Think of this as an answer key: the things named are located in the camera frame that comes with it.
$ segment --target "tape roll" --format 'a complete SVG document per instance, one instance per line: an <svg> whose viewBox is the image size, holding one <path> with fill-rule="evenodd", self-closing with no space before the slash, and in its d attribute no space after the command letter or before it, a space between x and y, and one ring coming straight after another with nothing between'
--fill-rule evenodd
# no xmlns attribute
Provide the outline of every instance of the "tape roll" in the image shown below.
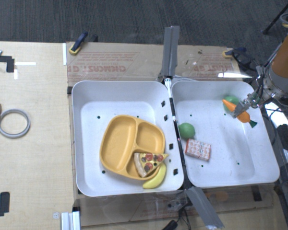
<svg viewBox="0 0 288 230"><path fill-rule="evenodd" d="M11 113L18 113L18 114L24 116L25 119L27 120L27 126L26 126L26 128L25 128L22 132L20 132L20 133L18 133L18 134L9 134L9 133L5 132L5 131L2 129L2 127L1 127L1 123L2 123L3 118L4 118L6 115L11 114ZM25 111L23 111L23 110L20 110L20 109L10 109L10 110L6 110L6 111L4 111L3 113L1 113L1 116L0 116L0 133L3 134L5 137L8 137L8 138L19 138L19 137L22 137L22 136L24 136L24 135L29 131L30 125L31 125L31 122L30 122L29 116L28 116L28 114L27 114Z"/></svg>

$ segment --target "gray tape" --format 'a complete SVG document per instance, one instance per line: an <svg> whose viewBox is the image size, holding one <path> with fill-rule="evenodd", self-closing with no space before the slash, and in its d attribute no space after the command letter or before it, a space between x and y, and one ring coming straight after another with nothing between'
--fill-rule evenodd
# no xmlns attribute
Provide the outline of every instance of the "gray tape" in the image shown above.
<svg viewBox="0 0 288 230"><path fill-rule="evenodd" d="M193 186L186 191L186 194L209 230L224 227L201 188Z"/></svg>
<svg viewBox="0 0 288 230"><path fill-rule="evenodd" d="M180 27L178 25L166 27L164 32L163 59L160 77L175 75L175 68L178 64L177 49Z"/></svg>

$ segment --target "yellow plate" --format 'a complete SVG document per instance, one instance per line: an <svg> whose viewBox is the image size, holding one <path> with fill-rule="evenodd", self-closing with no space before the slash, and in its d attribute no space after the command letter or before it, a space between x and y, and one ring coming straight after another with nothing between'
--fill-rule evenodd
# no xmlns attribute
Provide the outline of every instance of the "yellow plate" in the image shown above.
<svg viewBox="0 0 288 230"><path fill-rule="evenodd" d="M159 168L151 175L141 177L134 165L133 154L163 153L165 137L162 130L145 120L129 115L114 117L105 131L100 147L102 164L114 173L136 180L154 177Z"/></svg>

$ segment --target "wooden table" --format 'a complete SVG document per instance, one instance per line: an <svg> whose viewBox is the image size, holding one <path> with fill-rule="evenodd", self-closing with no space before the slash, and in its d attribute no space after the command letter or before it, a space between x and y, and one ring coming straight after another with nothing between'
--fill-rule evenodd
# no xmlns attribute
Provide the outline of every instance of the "wooden table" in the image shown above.
<svg viewBox="0 0 288 230"><path fill-rule="evenodd" d="M29 132L10 139L0 134L0 193L10 193L9 212L0 217L0 230L58 230L61 212L74 203L72 143L67 67L60 43L0 42L2 55L12 56L18 79L0 63L2 110L25 110L31 120ZM26 62L36 65L24 66ZM3 128L20 131L24 119L12 114ZM226 229L286 229L277 195L273 206L221 213ZM170 219L86 227L85 229L162 229ZM191 216L192 229L204 230L199 216ZM183 221L179 229L187 229Z"/></svg>

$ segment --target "small box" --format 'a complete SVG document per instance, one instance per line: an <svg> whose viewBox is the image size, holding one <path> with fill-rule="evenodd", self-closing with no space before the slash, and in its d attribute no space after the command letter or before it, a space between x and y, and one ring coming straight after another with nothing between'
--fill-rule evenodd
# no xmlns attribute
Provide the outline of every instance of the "small box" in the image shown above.
<svg viewBox="0 0 288 230"><path fill-rule="evenodd" d="M208 161L210 157L210 148L211 145L207 143L194 139L188 139L185 154L201 160Z"/></svg>

